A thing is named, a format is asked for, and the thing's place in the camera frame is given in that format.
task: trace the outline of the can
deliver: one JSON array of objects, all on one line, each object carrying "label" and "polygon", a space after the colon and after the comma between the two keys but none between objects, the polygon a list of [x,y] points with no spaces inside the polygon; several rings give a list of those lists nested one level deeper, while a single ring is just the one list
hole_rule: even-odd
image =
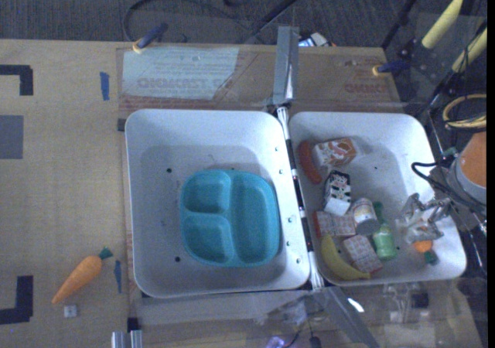
[{"label": "can", "polygon": [[360,198],[351,206],[356,223],[356,234],[371,235],[378,231],[380,222],[374,212],[373,203],[368,198]]}]

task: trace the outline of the box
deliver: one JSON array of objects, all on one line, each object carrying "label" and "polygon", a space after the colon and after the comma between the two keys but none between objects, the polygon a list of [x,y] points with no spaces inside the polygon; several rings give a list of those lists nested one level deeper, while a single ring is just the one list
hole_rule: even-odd
[{"label": "box", "polygon": [[[365,157],[340,170],[353,180],[353,196],[381,201],[389,221],[412,193],[419,193],[421,200],[432,198],[430,185],[410,167],[414,161],[432,161],[423,127],[410,116],[301,112],[289,119],[288,130],[292,148],[305,140],[347,136],[369,146]],[[297,159],[291,165],[291,149],[286,147],[290,141],[280,121],[268,113],[145,109],[130,115],[125,136],[135,280],[151,297],[290,290],[303,286],[311,272],[342,286],[429,281],[455,278],[466,267],[456,225],[446,218],[438,224],[445,236],[435,242],[440,260],[435,267],[426,265],[420,254],[396,237],[399,255],[371,279],[343,281],[333,275],[319,253],[311,218],[321,210],[323,184],[315,186],[298,173]],[[204,169],[251,172],[273,185],[282,234],[272,261],[254,268],[218,268],[187,254],[180,238],[179,194],[186,179]],[[314,247],[315,264],[306,241]]]}]

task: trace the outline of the banana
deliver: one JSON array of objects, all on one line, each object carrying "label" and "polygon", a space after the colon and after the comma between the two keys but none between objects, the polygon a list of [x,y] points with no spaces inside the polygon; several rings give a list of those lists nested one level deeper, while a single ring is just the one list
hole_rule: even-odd
[{"label": "banana", "polygon": [[327,267],[339,278],[345,281],[354,279],[370,279],[369,272],[362,272],[347,264],[339,255],[332,236],[327,234],[322,238],[322,256]]}]

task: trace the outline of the blue bowl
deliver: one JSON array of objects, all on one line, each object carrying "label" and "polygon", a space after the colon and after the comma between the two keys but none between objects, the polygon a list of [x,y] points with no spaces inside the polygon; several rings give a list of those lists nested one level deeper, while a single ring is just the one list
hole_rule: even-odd
[{"label": "blue bowl", "polygon": [[265,179],[249,172],[197,172],[182,188],[180,230],[186,250],[205,264],[266,264],[280,247],[275,190]]}]

